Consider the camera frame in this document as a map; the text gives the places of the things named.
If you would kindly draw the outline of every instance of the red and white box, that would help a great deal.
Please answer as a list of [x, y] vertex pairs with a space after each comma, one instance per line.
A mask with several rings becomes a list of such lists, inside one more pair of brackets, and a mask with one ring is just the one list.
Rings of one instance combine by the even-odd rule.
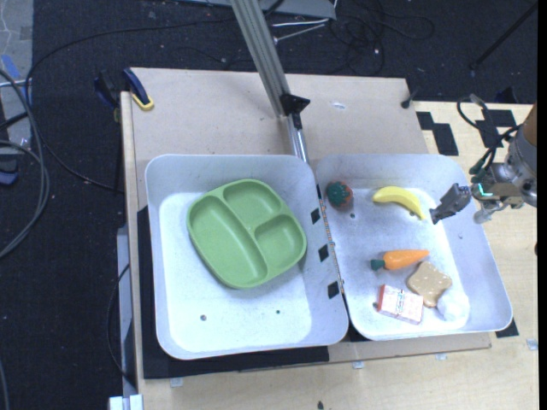
[[418, 325], [424, 310], [424, 297], [383, 284], [379, 288], [378, 312]]

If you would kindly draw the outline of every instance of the green light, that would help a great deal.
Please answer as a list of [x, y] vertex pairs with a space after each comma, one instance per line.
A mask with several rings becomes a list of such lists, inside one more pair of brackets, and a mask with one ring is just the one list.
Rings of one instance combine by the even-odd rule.
[[479, 191], [482, 196], [494, 196], [494, 193], [485, 193], [482, 188], [482, 184], [477, 184], [477, 186], [479, 187]]

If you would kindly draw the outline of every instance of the carrot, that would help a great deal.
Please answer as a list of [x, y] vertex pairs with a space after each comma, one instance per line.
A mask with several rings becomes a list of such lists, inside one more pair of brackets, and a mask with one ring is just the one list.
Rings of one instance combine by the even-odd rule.
[[384, 254], [383, 260], [371, 260], [370, 266], [373, 270], [384, 267], [388, 270], [400, 269], [421, 261], [429, 255], [426, 249], [399, 249], [388, 250]]

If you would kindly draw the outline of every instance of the tray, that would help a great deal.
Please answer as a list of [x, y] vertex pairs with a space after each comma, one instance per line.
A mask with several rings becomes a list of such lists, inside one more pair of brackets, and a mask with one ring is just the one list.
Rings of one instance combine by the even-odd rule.
[[[473, 221], [471, 202], [460, 213], [434, 225], [429, 208], [454, 184], [466, 185], [459, 165], [444, 155], [331, 155], [317, 166], [321, 192], [333, 180], [353, 190], [353, 204], [339, 210], [325, 200], [326, 218], [335, 243], [351, 323], [371, 340], [440, 336], [466, 332], [499, 331], [513, 317], [505, 287], [482, 225]], [[372, 201], [374, 192], [397, 185], [415, 193], [427, 217], [420, 220], [405, 208]], [[465, 292], [470, 314], [467, 322], [447, 321], [436, 308], [424, 307], [419, 325], [384, 316], [376, 310], [382, 284], [406, 289], [415, 266], [396, 271], [374, 271], [371, 259], [390, 249], [428, 249], [427, 258], [452, 278], [449, 290]]]
[[306, 251], [297, 218], [268, 184], [241, 179], [198, 198], [186, 226], [211, 272], [234, 289], [264, 284]]
[[[209, 271], [186, 225], [199, 197], [241, 179], [275, 190], [307, 242], [295, 266], [245, 290], [226, 286]], [[327, 346], [345, 336], [349, 318], [306, 163], [292, 155], [161, 155], [147, 165], [145, 181], [156, 335], [166, 354], [195, 360]]]

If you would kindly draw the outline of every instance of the black bracket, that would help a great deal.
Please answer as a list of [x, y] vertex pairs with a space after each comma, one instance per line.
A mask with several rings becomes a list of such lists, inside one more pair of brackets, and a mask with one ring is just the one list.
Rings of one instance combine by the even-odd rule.
[[300, 113], [309, 105], [310, 100], [292, 94], [282, 94], [281, 106], [286, 116], [292, 117], [292, 123], [298, 130], [302, 129]]

